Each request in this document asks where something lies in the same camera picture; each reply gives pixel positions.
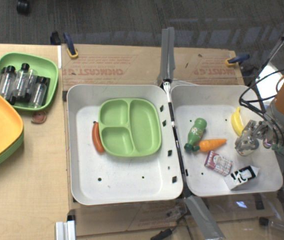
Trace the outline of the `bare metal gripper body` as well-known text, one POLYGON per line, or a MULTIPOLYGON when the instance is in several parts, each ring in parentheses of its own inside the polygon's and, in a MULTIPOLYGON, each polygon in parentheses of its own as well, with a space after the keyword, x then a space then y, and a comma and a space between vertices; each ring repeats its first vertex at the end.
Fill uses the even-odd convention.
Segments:
POLYGON ((243 129, 243 140, 246 142, 262 140, 263 144, 271 144, 273 131, 264 121, 250 120, 243 129))

